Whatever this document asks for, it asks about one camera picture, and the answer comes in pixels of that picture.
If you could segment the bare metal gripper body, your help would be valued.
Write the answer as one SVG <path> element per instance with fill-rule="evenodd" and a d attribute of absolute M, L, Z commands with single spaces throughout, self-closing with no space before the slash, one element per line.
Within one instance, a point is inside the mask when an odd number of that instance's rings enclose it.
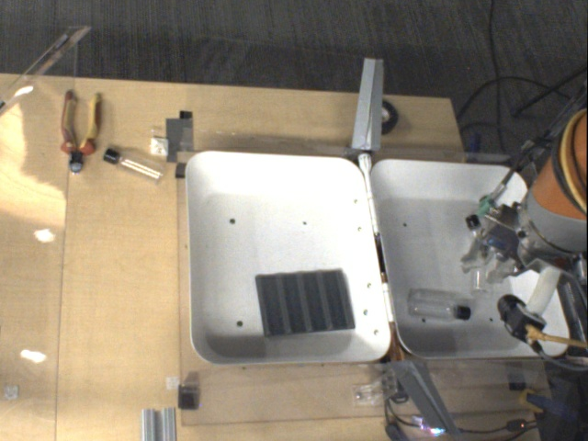
<path fill-rule="evenodd" d="M 523 246 L 530 231 L 523 224 L 522 213 L 520 202 L 490 207 L 480 215 L 480 239 L 489 246 L 490 254 L 501 253 L 517 257 L 521 262 L 519 270 L 526 270 L 533 258 Z"/>

